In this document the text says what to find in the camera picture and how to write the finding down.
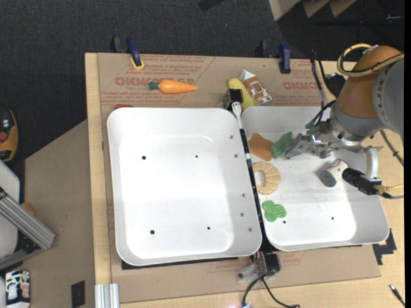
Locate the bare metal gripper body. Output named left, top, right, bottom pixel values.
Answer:
left=307, top=121, right=367, bottom=154

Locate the green broccoli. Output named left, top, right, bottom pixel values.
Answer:
left=261, top=200, right=287, bottom=223
left=270, top=131, right=294, bottom=159

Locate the white can with grey lid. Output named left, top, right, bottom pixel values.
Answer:
left=315, top=158, right=349, bottom=188

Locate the orange bread slice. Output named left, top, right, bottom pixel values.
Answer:
left=248, top=133, right=275, bottom=162

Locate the beige doughnut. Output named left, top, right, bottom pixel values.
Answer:
left=252, top=160, right=282, bottom=196

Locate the white plastic tray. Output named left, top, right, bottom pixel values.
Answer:
left=240, top=105, right=390, bottom=252
left=106, top=107, right=263, bottom=266

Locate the brown and white carton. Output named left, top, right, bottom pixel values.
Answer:
left=240, top=69, right=273, bottom=107

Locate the yellow corn cob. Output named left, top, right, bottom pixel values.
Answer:
left=228, top=78, right=255, bottom=109

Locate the orange carrot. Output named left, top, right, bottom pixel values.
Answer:
left=148, top=78, right=200, bottom=94

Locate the brown cardboard board red print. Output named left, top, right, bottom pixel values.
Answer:
left=96, top=52, right=391, bottom=304

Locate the black and white carton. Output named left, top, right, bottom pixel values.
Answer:
left=4, top=269, right=31, bottom=308

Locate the black cylinder on white bracket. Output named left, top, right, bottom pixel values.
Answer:
left=341, top=146, right=383, bottom=196

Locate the black block with thin wires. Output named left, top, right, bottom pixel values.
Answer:
left=225, top=88, right=243, bottom=105
left=236, top=252, right=282, bottom=284

